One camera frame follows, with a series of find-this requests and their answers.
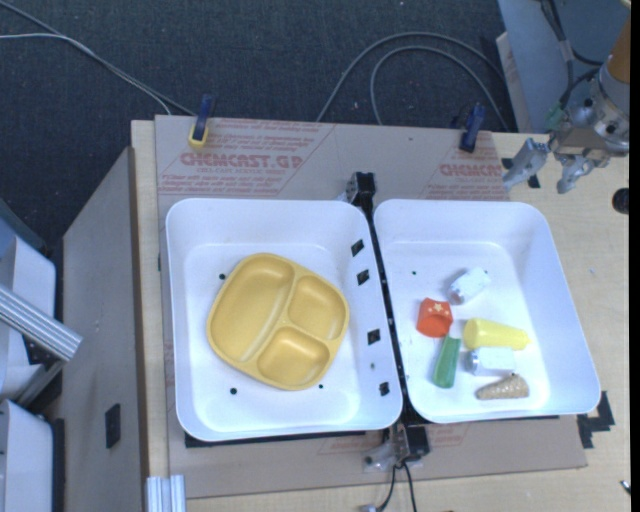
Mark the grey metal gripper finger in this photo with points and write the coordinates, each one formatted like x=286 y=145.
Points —
x=522 y=165
x=574 y=175

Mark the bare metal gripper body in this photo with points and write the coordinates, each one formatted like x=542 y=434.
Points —
x=592 y=131

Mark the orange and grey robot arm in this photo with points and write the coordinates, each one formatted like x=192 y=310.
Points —
x=619 y=55

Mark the white plastic tray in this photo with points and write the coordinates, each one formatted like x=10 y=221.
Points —
x=550 y=280
x=200 y=410

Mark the small white can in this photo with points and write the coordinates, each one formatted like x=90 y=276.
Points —
x=470 y=285
x=492 y=360

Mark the yellow bottle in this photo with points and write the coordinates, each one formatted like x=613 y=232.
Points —
x=492 y=334

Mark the orange cup with star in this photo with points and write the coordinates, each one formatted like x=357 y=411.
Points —
x=434 y=317

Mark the green cucumber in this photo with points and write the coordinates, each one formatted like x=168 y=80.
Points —
x=447 y=362

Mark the brown cardboard board red print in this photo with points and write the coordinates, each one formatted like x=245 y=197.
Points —
x=310 y=160

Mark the tan ice cream cone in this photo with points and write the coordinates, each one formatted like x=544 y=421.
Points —
x=505 y=389

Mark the yellow divided plate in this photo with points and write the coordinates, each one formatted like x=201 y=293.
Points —
x=250 y=310

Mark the black cylinder on white bracket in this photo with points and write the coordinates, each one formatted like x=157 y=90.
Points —
x=621 y=200

